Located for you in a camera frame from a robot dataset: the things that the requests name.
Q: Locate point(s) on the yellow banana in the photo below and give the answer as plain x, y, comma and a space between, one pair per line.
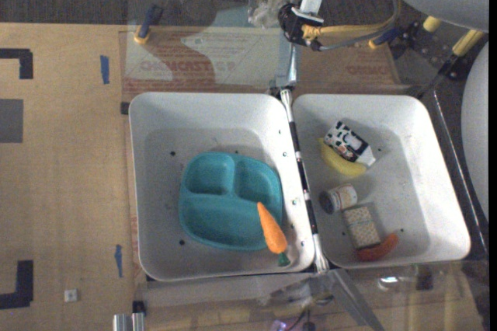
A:
341, 166

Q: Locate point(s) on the beige patterned carton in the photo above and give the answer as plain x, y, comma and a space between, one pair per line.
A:
362, 228

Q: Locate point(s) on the teal divided plate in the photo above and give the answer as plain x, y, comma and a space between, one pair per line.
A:
217, 213

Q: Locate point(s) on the small white square block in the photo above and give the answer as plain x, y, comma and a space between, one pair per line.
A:
71, 295

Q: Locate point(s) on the thin black and white rod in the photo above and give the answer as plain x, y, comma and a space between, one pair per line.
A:
297, 150

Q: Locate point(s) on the black and white milk carton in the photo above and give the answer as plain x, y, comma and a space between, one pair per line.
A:
347, 141

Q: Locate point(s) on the red sausage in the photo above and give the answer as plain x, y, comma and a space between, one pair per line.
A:
382, 249

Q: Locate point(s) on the white plastic tray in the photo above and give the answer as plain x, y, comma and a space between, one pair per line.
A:
419, 205
163, 244

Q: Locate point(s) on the small white can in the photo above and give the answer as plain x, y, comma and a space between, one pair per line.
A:
341, 197

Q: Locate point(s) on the orange carrot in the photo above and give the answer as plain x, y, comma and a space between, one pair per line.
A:
272, 232

